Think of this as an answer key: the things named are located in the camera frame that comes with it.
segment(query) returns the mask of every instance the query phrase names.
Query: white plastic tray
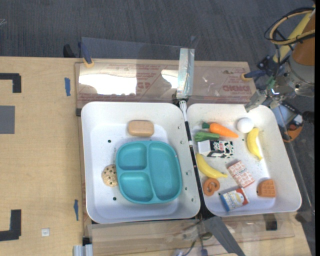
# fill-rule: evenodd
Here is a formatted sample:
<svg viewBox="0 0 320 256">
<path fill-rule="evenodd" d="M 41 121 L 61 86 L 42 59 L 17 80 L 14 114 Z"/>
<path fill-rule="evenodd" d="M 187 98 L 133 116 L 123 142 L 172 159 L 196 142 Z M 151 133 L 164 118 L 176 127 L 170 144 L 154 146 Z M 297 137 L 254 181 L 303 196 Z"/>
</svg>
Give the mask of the white plastic tray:
<svg viewBox="0 0 320 256">
<path fill-rule="evenodd" d="M 247 134 L 237 131 L 236 125 L 240 118 L 248 117 L 258 127 L 258 146 L 263 159 L 252 155 L 247 148 Z M 187 118 L 192 138 L 202 130 L 203 122 L 217 122 L 237 132 L 239 137 L 221 137 L 221 140 L 233 141 L 234 155 L 231 158 L 205 157 L 213 168 L 228 174 L 228 178 L 219 178 L 220 189 L 213 196 L 204 195 L 206 207 L 217 216 L 240 216 L 267 213 L 294 212 L 300 208 L 301 194 L 293 173 L 290 160 L 282 140 L 274 113 L 266 106 L 246 112 L 242 104 L 192 104 L 187 109 Z M 193 142 L 194 151 L 198 152 L 196 142 Z M 255 182 L 245 188 L 250 203 L 227 212 L 219 194 L 238 188 L 235 180 L 230 176 L 227 167 L 231 163 L 241 160 L 252 174 Z M 207 179 L 199 172 L 201 184 Z M 275 182 L 276 198 L 259 197 L 258 184 L 267 178 Z"/>
<path fill-rule="evenodd" d="M 129 135 L 131 120 L 154 124 L 151 138 Z M 200 198 L 181 110 L 169 103 L 90 102 L 81 111 L 86 209 L 97 223 L 189 219 L 200 210 Z M 126 200 L 119 186 L 106 186 L 101 174 L 115 163 L 117 149 L 138 140 L 162 141 L 177 153 L 182 175 L 182 191 L 173 201 L 138 204 Z"/>
</svg>

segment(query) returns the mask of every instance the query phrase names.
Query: orange carrot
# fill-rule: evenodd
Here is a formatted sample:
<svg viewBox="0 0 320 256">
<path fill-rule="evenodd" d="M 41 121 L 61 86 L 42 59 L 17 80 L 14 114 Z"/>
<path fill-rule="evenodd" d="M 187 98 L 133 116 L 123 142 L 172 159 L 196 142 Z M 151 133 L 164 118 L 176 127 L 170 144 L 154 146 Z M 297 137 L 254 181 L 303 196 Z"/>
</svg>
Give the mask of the orange carrot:
<svg viewBox="0 0 320 256">
<path fill-rule="evenodd" d="M 223 125 L 213 122 L 211 124 L 208 124 L 206 122 L 204 122 L 202 124 L 202 128 L 203 129 L 209 129 L 210 133 L 213 134 L 219 134 L 221 136 L 225 136 L 225 137 L 232 137 L 232 138 L 238 138 L 239 135 L 236 134 L 235 132 L 233 132 L 232 130 L 224 127 Z"/>
</svg>

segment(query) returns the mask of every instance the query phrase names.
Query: toy donut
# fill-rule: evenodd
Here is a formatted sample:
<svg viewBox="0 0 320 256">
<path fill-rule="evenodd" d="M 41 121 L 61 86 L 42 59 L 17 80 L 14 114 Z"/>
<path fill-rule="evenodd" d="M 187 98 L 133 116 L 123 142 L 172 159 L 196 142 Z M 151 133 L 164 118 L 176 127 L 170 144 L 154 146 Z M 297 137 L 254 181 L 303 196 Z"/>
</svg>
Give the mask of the toy donut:
<svg viewBox="0 0 320 256">
<path fill-rule="evenodd" d="M 208 178 L 202 188 L 205 195 L 212 196 L 215 191 L 220 189 L 220 182 L 215 178 Z"/>
</svg>

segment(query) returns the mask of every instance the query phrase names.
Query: red and white box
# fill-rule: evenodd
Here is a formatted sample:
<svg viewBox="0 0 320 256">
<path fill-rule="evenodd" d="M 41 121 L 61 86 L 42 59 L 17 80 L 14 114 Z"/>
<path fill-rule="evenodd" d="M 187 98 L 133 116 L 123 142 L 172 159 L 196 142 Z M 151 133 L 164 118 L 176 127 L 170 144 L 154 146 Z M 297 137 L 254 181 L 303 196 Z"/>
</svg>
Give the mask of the red and white box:
<svg viewBox="0 0 320 256">
<path fill-rule="evenodd" d="M 255 181 L 242 161 L 238 161 L 231 165 L 228 170 L 240 187 L 245 188 Z"/>
</svg>

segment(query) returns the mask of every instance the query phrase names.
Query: gray square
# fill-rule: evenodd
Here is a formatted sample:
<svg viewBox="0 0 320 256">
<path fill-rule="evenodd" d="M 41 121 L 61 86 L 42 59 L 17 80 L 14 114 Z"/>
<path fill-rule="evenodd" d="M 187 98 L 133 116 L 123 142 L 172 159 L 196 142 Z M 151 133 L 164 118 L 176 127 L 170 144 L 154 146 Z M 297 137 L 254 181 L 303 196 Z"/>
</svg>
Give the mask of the gray square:
<svg viewBox="0 0 320 256">
<path fill-rule="evenodd" d="M 0 134 L 15 133 L 15 106 L 0 105 Z"/>
</svg>

